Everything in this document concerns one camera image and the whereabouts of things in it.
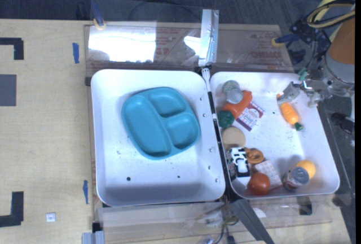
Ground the orange carrot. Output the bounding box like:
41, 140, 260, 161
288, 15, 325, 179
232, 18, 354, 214
279, 101, 305, 132

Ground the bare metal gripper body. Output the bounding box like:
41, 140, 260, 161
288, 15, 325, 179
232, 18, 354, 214
301, 76, 355, 100

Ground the tan bread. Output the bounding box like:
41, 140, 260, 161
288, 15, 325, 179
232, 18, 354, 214
221, 126, 246, 151

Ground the green topped small can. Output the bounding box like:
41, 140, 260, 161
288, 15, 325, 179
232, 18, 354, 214
222, 80, 241, 94

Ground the red printed can silver top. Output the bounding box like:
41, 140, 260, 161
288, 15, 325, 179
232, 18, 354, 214
281, 166, 310, 191

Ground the white packet red print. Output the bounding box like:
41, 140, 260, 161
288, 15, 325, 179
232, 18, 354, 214
235, 101, 265, 132

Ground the red tomato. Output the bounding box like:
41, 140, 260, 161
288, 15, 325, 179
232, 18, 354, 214
246, 172, 271, 197

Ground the blue divided plate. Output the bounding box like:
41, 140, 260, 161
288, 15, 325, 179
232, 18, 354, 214
121, 86, 202, 161

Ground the thin black and white rod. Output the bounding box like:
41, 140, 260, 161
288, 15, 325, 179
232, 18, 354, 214
201, 67, 230, 204

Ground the white plastic tray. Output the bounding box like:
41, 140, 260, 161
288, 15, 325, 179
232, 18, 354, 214
209, 71, 341, 200
90, 68, 227, 207

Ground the yellow ball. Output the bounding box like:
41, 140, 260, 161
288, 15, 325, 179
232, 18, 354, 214
295, 159, 317, 180

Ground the orange bottle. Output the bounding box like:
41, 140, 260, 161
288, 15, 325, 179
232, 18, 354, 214
222, 90, 253, 120

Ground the pale speckled packet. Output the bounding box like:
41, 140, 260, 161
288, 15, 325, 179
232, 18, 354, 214
252, 160, 284, 190

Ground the green broccoli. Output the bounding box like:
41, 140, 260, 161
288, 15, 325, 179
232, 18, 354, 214
216, 110, 236, 129

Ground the orange pretzel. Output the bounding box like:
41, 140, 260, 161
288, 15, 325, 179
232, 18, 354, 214
244, 147, 265, 165

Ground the silver topped small can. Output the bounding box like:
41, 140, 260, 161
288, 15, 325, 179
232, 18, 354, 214
226, 88, 244, 105

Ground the black cylinder on white bracket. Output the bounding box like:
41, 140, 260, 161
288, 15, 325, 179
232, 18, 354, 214
330, 95, 355, 134

